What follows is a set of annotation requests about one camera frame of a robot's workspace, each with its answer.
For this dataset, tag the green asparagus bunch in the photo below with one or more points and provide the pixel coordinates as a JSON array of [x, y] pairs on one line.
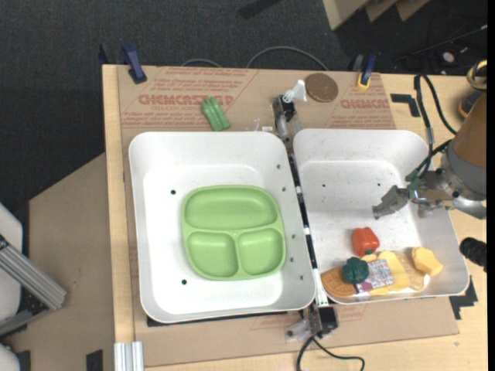
[[216, 114]]

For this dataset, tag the thin black and white rod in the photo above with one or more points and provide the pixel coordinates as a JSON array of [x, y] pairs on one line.
[[301, 207]]

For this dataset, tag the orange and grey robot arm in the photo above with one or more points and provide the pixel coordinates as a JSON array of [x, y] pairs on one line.
[[471, 137]]

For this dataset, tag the brown cardboard board red print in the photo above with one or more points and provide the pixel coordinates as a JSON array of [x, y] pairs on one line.
[[267, 342]]

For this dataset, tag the green divided plate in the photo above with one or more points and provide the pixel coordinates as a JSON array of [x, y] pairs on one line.
[[232, 230]]

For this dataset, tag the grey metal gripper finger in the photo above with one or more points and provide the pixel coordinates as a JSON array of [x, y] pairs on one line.
[[386, 208], [396, 195]]

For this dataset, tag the yellow toy food chunk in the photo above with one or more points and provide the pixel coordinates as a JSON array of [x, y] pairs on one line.
[[425, 261]]

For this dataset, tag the orange waffle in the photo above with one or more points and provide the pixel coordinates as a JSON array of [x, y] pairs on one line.
[[334, 284]]

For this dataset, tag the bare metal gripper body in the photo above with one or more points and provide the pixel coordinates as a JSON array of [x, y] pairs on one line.
[[433, 197]]

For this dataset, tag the brown round biscuit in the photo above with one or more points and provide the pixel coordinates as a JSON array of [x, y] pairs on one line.
[[321, 87]]

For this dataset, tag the pale translucent slice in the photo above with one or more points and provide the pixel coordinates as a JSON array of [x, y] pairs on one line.
[[415, 276]]

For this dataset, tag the dark green broccoli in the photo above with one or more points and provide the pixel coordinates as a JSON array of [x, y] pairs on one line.
[[355, 271]]

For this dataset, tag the white plastic tray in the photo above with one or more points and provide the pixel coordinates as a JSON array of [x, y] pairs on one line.
[[162, 215], [348, 168]]

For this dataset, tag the colourful printed packet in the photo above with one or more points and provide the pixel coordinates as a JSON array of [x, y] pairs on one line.
[[379, 276]]

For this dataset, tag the yellow cheese slice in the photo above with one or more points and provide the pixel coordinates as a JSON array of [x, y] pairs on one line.
[[398, 273]]

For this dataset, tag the orange bell pepper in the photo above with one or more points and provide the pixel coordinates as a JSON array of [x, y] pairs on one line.
[[364, 241]]

